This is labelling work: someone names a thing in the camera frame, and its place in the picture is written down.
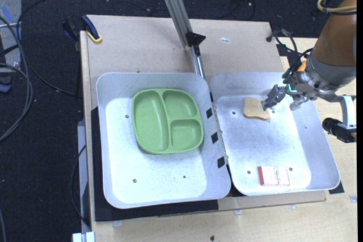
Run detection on white plastic tray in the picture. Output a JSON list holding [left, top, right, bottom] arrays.
[[209, 71, 341, 197], [95, 71, 232, 210]]

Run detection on black cylinder on white bracket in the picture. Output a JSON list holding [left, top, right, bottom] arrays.
[[322, 95, 357, 143]]

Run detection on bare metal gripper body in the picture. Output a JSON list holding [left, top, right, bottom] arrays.
[[286, 70, 344, 103]]

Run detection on brown cardboard board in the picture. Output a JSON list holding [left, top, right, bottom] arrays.
[[85, 14, 327, 212]]

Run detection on thin black and white rod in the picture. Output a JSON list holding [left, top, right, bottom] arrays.
[[193, 46, 229, 168]]

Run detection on red and white packet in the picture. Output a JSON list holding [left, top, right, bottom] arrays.
[[258, 165, 292, 187]]

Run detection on tan toy bread slice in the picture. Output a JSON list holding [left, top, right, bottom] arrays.
[[242, 96, 271, 121]]

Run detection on green divided plate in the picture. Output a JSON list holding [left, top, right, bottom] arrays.
[[131, 88, 205, 155]]

